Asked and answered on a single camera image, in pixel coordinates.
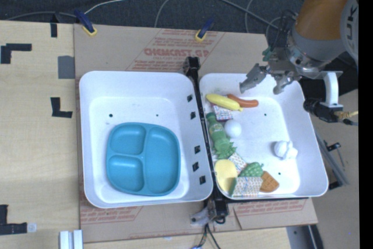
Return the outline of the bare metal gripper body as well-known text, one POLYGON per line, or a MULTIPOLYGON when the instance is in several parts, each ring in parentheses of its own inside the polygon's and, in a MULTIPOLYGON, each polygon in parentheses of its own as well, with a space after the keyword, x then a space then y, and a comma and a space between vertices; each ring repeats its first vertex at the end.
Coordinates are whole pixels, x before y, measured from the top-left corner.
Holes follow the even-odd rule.
POLYGON ((265 50, 265 61, 271 74, 320 79, 326 65, 326 44, 287 43, 284 47, 269 46, 265 50))

